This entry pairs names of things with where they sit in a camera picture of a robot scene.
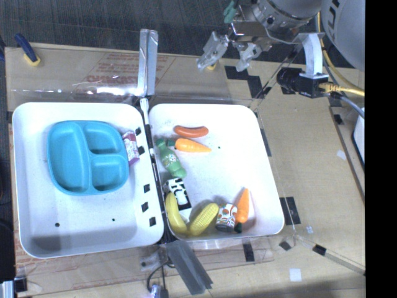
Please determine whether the white can red print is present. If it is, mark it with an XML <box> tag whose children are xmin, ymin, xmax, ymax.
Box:
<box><xmin>215</xmin><ymin>202</ymin><xmax>239</xmax><ymax>233</ymax></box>

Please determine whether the yellow banana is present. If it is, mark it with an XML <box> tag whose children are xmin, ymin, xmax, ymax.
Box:
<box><xmin>164</xmin><ymin>191</ymin><xmax>189</xmax><ymax>237</ymax></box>

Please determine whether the orange sausage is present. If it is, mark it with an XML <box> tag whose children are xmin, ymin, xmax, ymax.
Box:
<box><xmin>173</xmin><ymin>124</ymin><xmax>210</xmax><ymax>138</ymax></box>

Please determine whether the yellow corn cob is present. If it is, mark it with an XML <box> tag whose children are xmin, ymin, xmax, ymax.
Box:
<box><xmin>189</xmin><ymin>202</ymin><xmax>220</xmax><ymax>237</ymax></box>

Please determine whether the white plastic tray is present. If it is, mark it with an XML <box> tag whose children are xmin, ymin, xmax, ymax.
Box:
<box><xmin>11</xmin><ymin>101</ymin><xmax>166</xmax><ymax>259</ymax></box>
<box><xmin>148</xmin><ymin>102</ymin><xmax>286</xmax><ymax>242</ymax></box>

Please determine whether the pink and white carton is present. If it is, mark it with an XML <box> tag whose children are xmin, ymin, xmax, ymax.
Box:
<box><xmin>121</xmin><ymin>130</ymin><xmax>141</xmax><ymax>167</ymax></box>

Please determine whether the black and white carton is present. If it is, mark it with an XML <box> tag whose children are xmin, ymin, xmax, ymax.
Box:
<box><xmin>163</xmin><ymin>177</ymin><xmax>192</xmax><ymax>212</ymax></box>

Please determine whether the black cylinder on white bracket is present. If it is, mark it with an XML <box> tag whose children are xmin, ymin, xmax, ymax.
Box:
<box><xmin>276</xmin><ymin>32</ymin><xmax>330</xmax><ymax>99</ymax></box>

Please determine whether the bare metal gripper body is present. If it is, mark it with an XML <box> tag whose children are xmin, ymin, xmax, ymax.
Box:
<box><xmin>228</xmin><ymin>0</ymin><xmax>311</xmax><ymax>52</ymax></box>

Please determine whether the orange carrot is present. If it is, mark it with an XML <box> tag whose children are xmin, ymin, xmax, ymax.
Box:
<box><xmin>233</xmin><ymin>187</ymin><xmax>251</xmax><ymax>234</ymax></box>
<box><xmin>167</xmin><ymin>137</ymin><xmax>213</xmax><ymax>154</ymax></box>

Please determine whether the brown cardboard board red print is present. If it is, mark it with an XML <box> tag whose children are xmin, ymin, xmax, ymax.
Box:
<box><xmin>4</xmin><ymin>42</ymin><xmax>366</xmax><ymax>298</ymax></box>

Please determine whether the thin black and white rod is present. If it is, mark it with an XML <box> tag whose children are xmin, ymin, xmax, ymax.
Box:
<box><xmin>140</xmin><ymin>97</ymin><xmax>166</xmax><ymax>245</ymax></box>

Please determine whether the green bottle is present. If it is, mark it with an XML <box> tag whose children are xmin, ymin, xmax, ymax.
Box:
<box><xmin>155</xmin><ymin>138</ymin><xmax>188</xmax><ymax>180</ymax></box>

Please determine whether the blue divided plate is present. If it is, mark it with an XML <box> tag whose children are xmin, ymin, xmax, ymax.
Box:
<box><xmin>47</xmin><ymin>120</ymin><xmax>130</xmax><ymax>196</ymax></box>

